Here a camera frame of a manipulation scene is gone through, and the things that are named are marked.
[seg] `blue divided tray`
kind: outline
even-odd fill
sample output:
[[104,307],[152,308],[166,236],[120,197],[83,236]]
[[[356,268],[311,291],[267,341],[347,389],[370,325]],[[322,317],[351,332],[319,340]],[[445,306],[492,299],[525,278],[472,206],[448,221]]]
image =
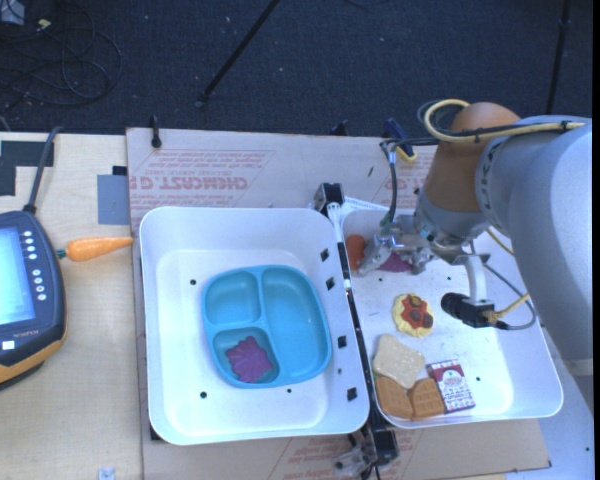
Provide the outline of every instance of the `blue divided tray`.
[[236,387],[303,382],[331,359],[320,298],[309,278],[292,267],[264,265],[214,276],[202,293],[202,318],[217,369]]

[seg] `black floor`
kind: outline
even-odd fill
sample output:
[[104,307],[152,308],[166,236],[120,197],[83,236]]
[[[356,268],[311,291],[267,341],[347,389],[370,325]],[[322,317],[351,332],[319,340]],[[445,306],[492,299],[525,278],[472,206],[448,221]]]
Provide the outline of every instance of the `black floor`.
[[593,0],[280,0],[198,108],[273,1],[17,0],[22,24],[0,4],[0,130],[422,136],[444,98],[592,117]]

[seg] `toy carrot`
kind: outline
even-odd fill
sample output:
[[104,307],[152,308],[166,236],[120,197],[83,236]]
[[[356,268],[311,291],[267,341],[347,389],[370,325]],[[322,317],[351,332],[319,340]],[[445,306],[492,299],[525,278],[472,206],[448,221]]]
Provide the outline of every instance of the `toy carrot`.
[[56,251],[58,258],[65,256],[73,261],[87,261],[108,254],[133,243],[130,236],[76,238],[65,249]]

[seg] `black clip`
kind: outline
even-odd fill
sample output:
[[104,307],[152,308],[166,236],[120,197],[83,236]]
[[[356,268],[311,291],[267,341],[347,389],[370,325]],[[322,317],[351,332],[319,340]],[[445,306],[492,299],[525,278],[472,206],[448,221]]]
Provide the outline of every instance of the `black clip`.
[[158,149],[160,146],[162,146],[162,141],[160,140],[160,134],[158,133],[158,118],[156,116],[151,116],[151,119],[149,120],[149,126],[153,128],[151,145],[154,149]]

